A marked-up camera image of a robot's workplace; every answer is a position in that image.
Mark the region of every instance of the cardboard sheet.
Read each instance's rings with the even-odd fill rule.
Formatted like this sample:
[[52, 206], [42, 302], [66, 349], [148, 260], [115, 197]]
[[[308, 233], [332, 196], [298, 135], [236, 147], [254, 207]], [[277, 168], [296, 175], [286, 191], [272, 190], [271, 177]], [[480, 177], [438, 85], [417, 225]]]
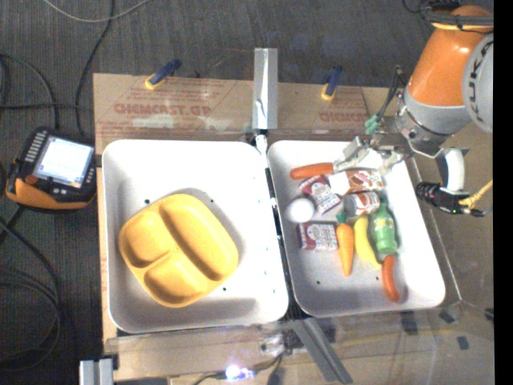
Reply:
[[[146, 78], [94, 74], [98, 154], [115, 140], [205, 140], [251, 128], [252, 81], [168, 77], [148, 90]], [[329, 101], [321, 92], [321, 84], [278, 83], [278, 128], [362, 133], [368, 118], [362, 89], [339, 86]]]

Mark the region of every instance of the gray carpet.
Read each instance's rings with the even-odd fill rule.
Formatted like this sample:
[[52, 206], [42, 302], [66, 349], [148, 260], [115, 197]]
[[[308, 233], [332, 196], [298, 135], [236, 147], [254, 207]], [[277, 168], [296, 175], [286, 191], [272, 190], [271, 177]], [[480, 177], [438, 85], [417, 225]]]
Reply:
[[[107, 17], [109, 0], [51, 0], [81, 18]], [[115, 0], [119, 13], [142, 0]], [[416, 7], [420, 0], [407, 0]], [[493, 11], [494, 0], [462, 0]], [[8, 84], [5, 103], [48, 103], [35, 73], [49, 83], [54, 100], [74, 103], [83, 69], [105, 22], [85, 23], [42, 0], [0, 0], [0, 59]], [[335, 64], [339, 83], [387, 87], [396, 64], [409, 74], [431, 32], [402, 0], [155, 0], [111, 23], [91, 63], [79, 104], [93, 107], [92, 72], [149, 75], [171, 59], [176, 75], [251, 79], [255, 47], [279, 50], [279, 80], [320, 83]], [[61, 129], [77, 132], [75, 111], [58, 107]], [[84, 134], [93, 137], [92, 111], [81, 110]], [[21, 142], [37, 126], [51, 126], [46, 108], [0, 111], [0, 164], [7, 170]], [[1, 197], [0, 219], [16, 205]], [[102, 354], [96, 202], [86, 209], [51, 215], [28, 210], [11, 226], [39, 249], [59, 278], [65, 318], [55, 350], [44, 363], [22, 372], [0, 371], [0, 383], [76, 383], [80, 359]], [[34, 253], [0, 230], [0, 265], [50, 284]], [[0, 287], [0, 361], [34, 345], [51, 326], [52, 309], [22, 287]]]

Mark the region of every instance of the toy egg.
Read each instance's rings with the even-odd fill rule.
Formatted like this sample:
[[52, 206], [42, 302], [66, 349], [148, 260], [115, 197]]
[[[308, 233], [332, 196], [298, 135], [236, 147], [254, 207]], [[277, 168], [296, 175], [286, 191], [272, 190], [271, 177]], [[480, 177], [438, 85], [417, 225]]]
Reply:
[[285, 218], [291, 222], [302, 223], [312, 219], [315, 204], [309, 198], [297, 198], [285, 209]]

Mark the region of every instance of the red food item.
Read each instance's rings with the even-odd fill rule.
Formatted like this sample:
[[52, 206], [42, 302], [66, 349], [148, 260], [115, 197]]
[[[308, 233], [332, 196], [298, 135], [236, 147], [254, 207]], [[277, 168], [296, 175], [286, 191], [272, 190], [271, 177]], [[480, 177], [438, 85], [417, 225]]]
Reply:
[[335, 251], [338, 249], [336, 224], [332, 222], [305, 222], [296, 226], [300, 249]]
[[385, 294], [392, 302], [399, 301], [399, 291], [394, 281], [395, 256], [387, 255], [382, 264], [382, 281]]
[[329, 176], [329, 185], [336, 194], [363, 193], [380, 191], [385, 185], [378, 170], [349, 169]]
[[313, 176], [299, 184], [299, 189], [313, 198], [320, 214], [327, 213], [341, 203], [337, 194], [331, 191], [328, 181], [323, 176]]

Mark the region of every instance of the toy carrot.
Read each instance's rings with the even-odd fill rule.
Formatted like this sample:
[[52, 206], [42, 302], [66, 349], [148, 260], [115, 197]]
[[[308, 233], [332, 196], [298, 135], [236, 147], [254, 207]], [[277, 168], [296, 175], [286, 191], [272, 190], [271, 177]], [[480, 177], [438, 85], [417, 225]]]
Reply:
[[383, 260], [382, 280], [385, 294], [392, 302], [399, 301], [399, 291], [394, 281], [395, 256], [387, 255]]
[[342, 271], [346, 277], [351, 275], [354, 256], [354, 232], [353, 228], [345, 222], [345, 213], [337, 215], [338, 226], [335, 230], [338, 241], [338, 255], [342, 262]]

